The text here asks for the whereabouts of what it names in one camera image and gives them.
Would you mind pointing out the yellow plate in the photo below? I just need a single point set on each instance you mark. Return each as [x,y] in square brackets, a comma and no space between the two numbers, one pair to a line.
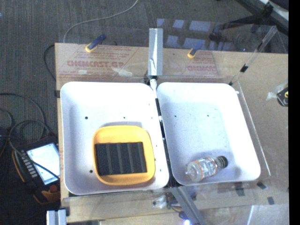
[122,133]

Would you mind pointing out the white plastic tray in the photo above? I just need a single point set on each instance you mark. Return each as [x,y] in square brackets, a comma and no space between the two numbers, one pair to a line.
[105,102]
[201,135]

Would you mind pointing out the clear plastic bottle black cap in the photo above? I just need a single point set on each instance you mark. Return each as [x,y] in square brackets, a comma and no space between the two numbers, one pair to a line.
[203,169]

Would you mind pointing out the brown cardboard board red print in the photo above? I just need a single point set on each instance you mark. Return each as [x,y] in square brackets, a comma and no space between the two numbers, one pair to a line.
[262,116]

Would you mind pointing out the black office chair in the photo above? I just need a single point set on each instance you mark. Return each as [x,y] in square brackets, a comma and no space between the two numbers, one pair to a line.
[262,10]

